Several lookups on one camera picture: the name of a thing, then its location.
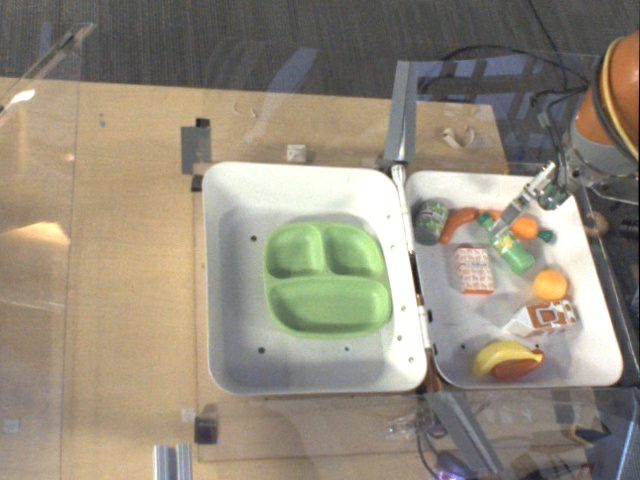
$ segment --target gray carpet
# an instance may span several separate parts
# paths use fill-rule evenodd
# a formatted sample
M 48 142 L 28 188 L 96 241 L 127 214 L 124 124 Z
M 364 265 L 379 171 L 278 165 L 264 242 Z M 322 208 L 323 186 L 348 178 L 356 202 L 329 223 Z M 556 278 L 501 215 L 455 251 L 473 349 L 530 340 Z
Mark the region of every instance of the gray carpet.
M 638 27 L 639 0 L 533 0 L 560 50 L 599 54 Z M 388 96 L 397 59 L 468 44 L 548 51 L 526 0 L 0 0 L 0 75 L 19 75 L 70 24 L 93 21 L 83 79 L 266 89 L 299 47 L 301 88 Z

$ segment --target green can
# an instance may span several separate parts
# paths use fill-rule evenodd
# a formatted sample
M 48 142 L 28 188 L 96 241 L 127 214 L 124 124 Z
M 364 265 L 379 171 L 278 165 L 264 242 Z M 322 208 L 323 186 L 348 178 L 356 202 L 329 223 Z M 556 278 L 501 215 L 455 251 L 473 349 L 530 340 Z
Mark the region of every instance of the green can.
M 449 210 L 439 201 L 429 199 L 424 202 L 414 220 L 416 241 L 422 245 L 436 244 L 448 217 Z

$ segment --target green plate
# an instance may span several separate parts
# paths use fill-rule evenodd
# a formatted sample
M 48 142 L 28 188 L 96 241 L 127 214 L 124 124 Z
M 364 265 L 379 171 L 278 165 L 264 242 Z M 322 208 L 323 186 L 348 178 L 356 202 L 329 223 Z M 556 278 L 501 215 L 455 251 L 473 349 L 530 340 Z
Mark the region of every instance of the green plate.
M 364 336 L 391 316 L 387 268 L 378 242 L 362 229 L 300 222 L 276 229 L 264 249 L 271 317 L 306 338 Z

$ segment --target orange fruit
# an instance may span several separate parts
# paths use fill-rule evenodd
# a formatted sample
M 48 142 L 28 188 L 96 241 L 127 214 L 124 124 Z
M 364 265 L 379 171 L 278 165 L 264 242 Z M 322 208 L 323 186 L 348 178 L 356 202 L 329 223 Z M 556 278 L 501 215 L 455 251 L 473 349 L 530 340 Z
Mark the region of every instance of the orange fruit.
M 533 289 L 538 297 L 552 301 L 562 299 L 567 294 L 569 283 L 557 270 L 543 270 L 533 280 Z

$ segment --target wooden surface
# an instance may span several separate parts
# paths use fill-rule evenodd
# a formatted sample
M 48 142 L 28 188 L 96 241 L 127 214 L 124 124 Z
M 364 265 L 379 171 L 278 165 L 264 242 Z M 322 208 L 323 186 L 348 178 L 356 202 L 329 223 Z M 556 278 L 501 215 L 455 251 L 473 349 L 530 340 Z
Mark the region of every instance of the wooden surface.
M 459 105 L 428 107 L 418 112 L 418 154 L 423 160 L 433 154 L 437 162 L 453 151 L 438 142 L 442 128 L 464 132 L 473 116 Z M 203 389 L 214 389 L 196 354 L 204 332 L 195 311 L 203 287 L 194 286 L 201 245 L 191 178 L 180 174 L 180 127 L 210 118 L 214 160 L 284 161 L 286 144 L 305 143 L 316 162 L 368 166 L 382 150 L 388 108 L 383 100 L 81 84 L 64 343 L 64 479 L 150 478 L 153 446 L 192 441 L 188 414 L 202 409 Z M 463 159 L 485 158 L 504 169 L 490 109 L 480 110 L 474 126 L 483 147 Z M 363 471 L 369 478 L 423 478 L 421 468 L 414 452 L 194 461 L 194 478 L 359 478 Z M 29 477 L 27 469 L 22 478 L 42 477 Z

